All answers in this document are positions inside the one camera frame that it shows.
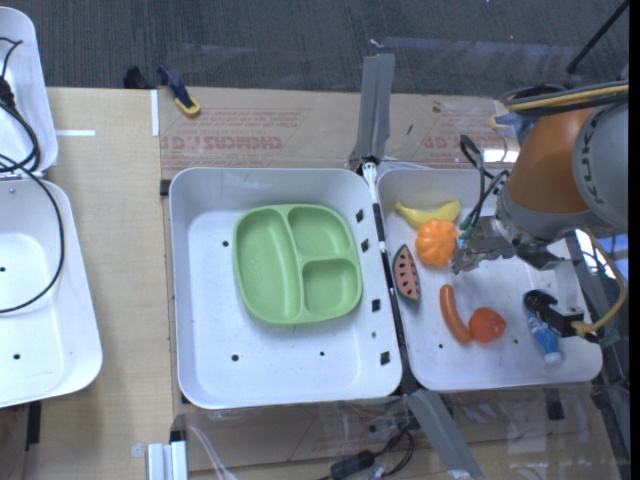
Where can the brown cardboard board red print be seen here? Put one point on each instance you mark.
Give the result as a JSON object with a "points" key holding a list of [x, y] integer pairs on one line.
{"points": [[320, 128]]}

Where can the orange pumpkin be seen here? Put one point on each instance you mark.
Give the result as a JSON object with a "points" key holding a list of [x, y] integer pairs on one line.
{"points": [[435, 243]]}

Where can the blue and white bottle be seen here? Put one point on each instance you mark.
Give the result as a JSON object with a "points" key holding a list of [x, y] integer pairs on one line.
{"points": [[546, 340]]}

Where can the yellow banana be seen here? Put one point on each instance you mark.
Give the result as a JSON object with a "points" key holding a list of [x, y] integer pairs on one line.
{"points": [[425, 214]]}

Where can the watermelon slice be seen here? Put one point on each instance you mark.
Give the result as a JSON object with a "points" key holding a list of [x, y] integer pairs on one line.
{"points": [[406, 274]]}

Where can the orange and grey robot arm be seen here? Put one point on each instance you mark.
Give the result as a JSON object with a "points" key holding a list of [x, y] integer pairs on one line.
{"points": [[550, 168]]}

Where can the white plastic tray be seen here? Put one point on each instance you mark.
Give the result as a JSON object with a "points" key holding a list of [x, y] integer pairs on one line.
{"points": [[27, 93], [220, 358], [30, 318], [500, 368]]}

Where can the orange sausage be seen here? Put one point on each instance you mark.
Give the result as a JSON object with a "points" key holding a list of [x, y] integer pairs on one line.
{"points": [[452, 315]]}

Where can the green divided plate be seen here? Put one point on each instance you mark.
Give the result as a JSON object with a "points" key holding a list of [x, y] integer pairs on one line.
{"points": [[270, 268]]}

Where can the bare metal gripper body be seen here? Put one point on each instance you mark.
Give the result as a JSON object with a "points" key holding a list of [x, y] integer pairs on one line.
{"points": [[487, 242]]}

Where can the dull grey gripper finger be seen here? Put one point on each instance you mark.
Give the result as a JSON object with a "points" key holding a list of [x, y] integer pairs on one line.
{"points": [[474, 262], [457, 263]]}

